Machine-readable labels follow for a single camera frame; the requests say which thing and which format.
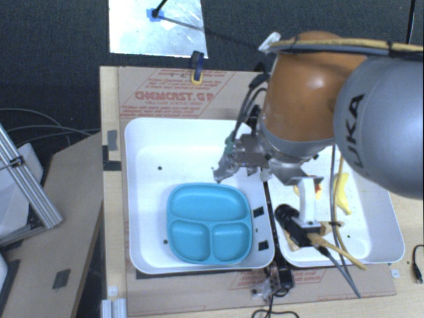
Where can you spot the white plastic tray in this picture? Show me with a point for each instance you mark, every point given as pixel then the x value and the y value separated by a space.
pixel 364 224
pixel 185 151

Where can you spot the yellow banana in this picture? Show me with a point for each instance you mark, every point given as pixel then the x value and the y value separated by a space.
pixel 344 194

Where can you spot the brown cardboard board red print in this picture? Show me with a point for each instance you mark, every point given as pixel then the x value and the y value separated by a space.
pixel 165 94

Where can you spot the yellow and red pizza slice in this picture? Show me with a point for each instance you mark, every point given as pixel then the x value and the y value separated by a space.
pixel 318 190

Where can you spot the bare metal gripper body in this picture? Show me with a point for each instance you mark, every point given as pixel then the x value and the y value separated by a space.
pixel 253 151

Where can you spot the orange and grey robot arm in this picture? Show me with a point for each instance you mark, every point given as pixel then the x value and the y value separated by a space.
pixel 364 118

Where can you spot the blue divided plate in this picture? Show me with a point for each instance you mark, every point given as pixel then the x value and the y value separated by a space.
pixel 205 210

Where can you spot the black cylinder on white bracket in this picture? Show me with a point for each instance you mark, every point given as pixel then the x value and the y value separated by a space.
pixel 295 225

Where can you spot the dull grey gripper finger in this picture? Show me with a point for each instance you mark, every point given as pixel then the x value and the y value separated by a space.
pixel 252 171
pixel 224 171

